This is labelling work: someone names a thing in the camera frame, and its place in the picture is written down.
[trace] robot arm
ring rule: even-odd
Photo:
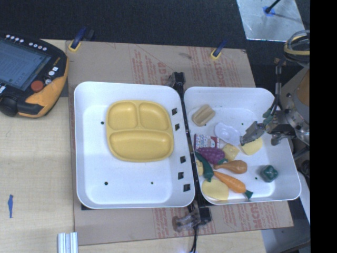
[[[246,134],[240,136],[241,145],[245,145],[256,140],[265,132],[272,135],[271,144],[277,145],[284,138],[298,138],[307,146],[310,146],[309,136],[309,51],[308,45],[310,40],[310,32],[301,31],[295,33],[285,44],[285,57],[276,66],[276,93],[272,106],[263,114],[265,118],[262,123],[254,121],[247,128]],[[281,67],[283,61],[296,61],[308,68],[304,78],[297,86],[293,93],[287,94],[288,103],[284,110],[278,110],[277,106],[281,94]]]

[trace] white tray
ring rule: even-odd
[[[168,158],[141,163],[112,155],[101,122],[108,107],[120,100],[153,101],[168,111],[174,135],[174,149]],[[193,201],[190,151],[180,97],[174,89],[83,82],[75,89],[74,107],[77,195],[83,205],[93,209],[185,207]]]
[[[241,135],[254,122],[263,121],[263,113],[271,106],[274,96],[262,88],[233,88],[233,87],[191,87],[184,95],[186,112],[193,141],[193,135],[205,134],[215,136],[214,127],[222,122],[239,130]],[[215,111],[206,126],[197,126],[192,121],[192,115],[202,105],[208,104]],[[276,146],[271,145],[271,136],[262,135],[263,146],[254,155],[239,152],[236,159],[248,164],[244,174],[233,174],[228,170],[219,169],[219,172],[229,174],[245,183],[246,188],[253,192],[249,202],[281,201],[296,199],[301,193],[301,183],[296,170],[290,145],[283,139]],[[264,182],[260,177],[260,168],[271,164],[279,172],[278,177],[270,182]],[[199,176],[200,184],[204,181]],[[227,201],[218,201],[204,195],[204,198],[214,205],[248,202],[244,194],[237,194],[230,190]]]

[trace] black carpet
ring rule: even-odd
[[[310,0],[295,0],[310,29]],[[275,90],[275,58],[282,42],[245,37],[236,0],[0,0],[0,30],[38,38],[70,40],[82,26],[95,41],[217,47],[247,51],[255,84]],[[288,62],[285,84],[302,67]]]

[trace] orange carrot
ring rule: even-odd
[[[246,185],[237,178],[218,171],[214,171],[214,176],[217,177],[221,182],[225,183],[235,193],[246,192]]]

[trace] wooden table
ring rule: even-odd
[[[49,42],[65,50],[65,41]],[[57,252],[57,234],[74,231],[68,98],[44,117],[0,113],[0,121],[0,252]],[[156,239],[79,246],[78,252],[188,252],[192,243],[193,237]],[[199,236],[197,251],[266,252],[261,231]]]

